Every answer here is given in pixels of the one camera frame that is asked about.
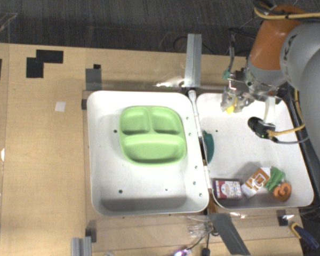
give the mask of white sticker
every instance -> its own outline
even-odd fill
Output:
[[[65,105],[66,102],[65,101],[57,101],[57,103],[55,104],[55,111],[56,112],[64,112],[65,111]]]

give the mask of wooden table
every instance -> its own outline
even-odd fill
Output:
[[[45,63],[44,78],[26,78],[26,58],[34,58],[37,49],[62,50],[63,63]],[[183,76],[186,55],[0,44],[0,59],[0,256],[70,255],[71,239],[84,237],[90,202],[81,109],[85,70],[98,64],[105,84],[151,86]],[[228,63],[228,57],[204,55],[202,84],[225,85],[221,78]],[[244,64],[244,58],[236,58],[234,67]],[[64,111],[55,111],[59,101],[66,102]],[[242,214],[244,219],[233,221],[252,255],[302,255],[298,239],[288,227],[278,226],[275,211]],[[298,210],[287,214],[301,224]],[[195,241],[182,215],[169,217],[166,224],[159,217],[129,218],[128,224],[123,219],[101,217],[107,239],[93,244],[102,251],[94,256],[105,250],[115,256],[172,255]],[[229,255],[220,237],[210,242],[211,255]]]

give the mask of black cable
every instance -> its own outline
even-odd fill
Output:
[[[250,39],[256,39],[256,35],[250,34],[250,33],[244,31],[241,28],[232,27],[232,28],[228,28],[228,30],[230,30],[234,34],[239,34],[239,35],[242,35],[244,37],[248,37]]]
[[[208,51],[211,52],[211,54],[215,55],[215,53],[212,51],[212,49],[210,49],[207,45],[205,45],[204,43],[202,43],[203,47],[205,47]]]
[[[297,18],[297,19],[290,19],[290,20],[296,20],[303,23],[320,23],[320,17]]]
[[[195,246],[197,246],[204,237],[205,237],[205,235],[203,235],[203,236],[198,240],[197,243],[195,243],[193,246],[189,247],[187,250],[191,250],[191,249],[193,249]]]
[[[234,41],[233,35],[231,34],[231,30],[228,30],[228,38],[229,38],[229,55],[230,55],[230,64],[228,66],[228,69],[229,71],[231,71],[234,64],[234,58],[235,58],[235,41]]]
[[[210,234],[207,235],[206,248],[209,248]]]
[[[193,249],[195,246],[197,246],[197,245],[201,242],[201,240],[205,238],[206,234],[210,235],[210,233],[211,233],[212,231],[213,231],[213,229],[210,230],[210,231],[208,231],[208,232],[206,232],[206,233],[204,233],[203,236],[197,241],[197,243],[195,243],[193,246],[187,248],[187,250],[191,250],[191,249]]]
[[[280,141],[277,138],[273,137],[271,139],[272,142],[277,143],[277,144],[287,144],[287,145],[292,145],[292,144],[298,144],[298,143],[303,143],[305,141],[307,141],[309,139],[309,137],[306,137],[304,139],[301,140],[297,140],[297,141]]]

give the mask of green plate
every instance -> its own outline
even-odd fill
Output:
[[[121,150],[138,165],[166,165],[186,156],[186,138],[179,115],[162,106],[132,106],[119,119]]]

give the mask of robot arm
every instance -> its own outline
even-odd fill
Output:
[[[275,11],[304,13],[291,5]],[[228,80],[221,104],[227,111],[242,111],[253,100],[279,101],[279,88],[286,82],[298,90],[302,117],[320,161],[320,22],[265,20],[245,68],[231,73]],[[262,123],[261,128],[270,129],[269,123]]]

